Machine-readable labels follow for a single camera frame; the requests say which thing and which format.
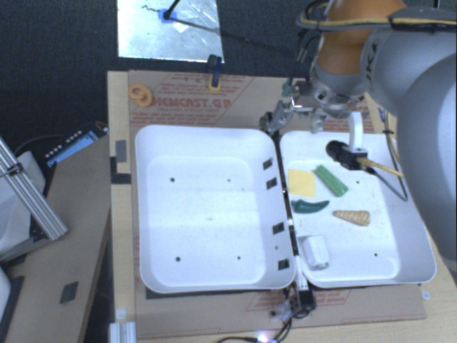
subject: yellow sponge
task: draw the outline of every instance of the yellow sponge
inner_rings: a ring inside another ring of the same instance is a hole
[[[316,182],[312,171],[288,169],[288,191],[304,197],[316,196]]]

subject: white tray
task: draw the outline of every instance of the white tray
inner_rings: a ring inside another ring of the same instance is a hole
[[[318,287],[353,287],[375,284],[426,282],[433,278],[436,263],[426,228],[413,200],[401,201],[375,176],[364,171],[349,171],[334,162],[326,153],[331,140],[348,143],[348,134],[311,134],[293,131],[281,139],[285,172],[298,169],[311,172],[320,164],[337,176],[349,190],[335,197],[316,177],[316,198],[289,194],[290,200],[308,202],[329,200],[330,204],[314,214],[293,214],[299,249],[307,236],[322,235],[328,250],[328,267],[313,270],[302,259],[307,280]],[[391,165],[386,140],[381,134],[364,134],[363,147],[368,158]],[[397,178],[379,170],[392,185],[401,189]],[[366,210],[371,223],[360,227],[335,218],[335,210]]]
[[[136,136],[136,163],[148,288],[280,289],[292,282],[276,152],[263,132],[147,126]]]

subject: orange ring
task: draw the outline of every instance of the orange ring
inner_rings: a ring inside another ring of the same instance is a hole
[[[142,107],[147,107],[152,104],[152,92],[143,84],[132,84],[129,86],[129,96]]]

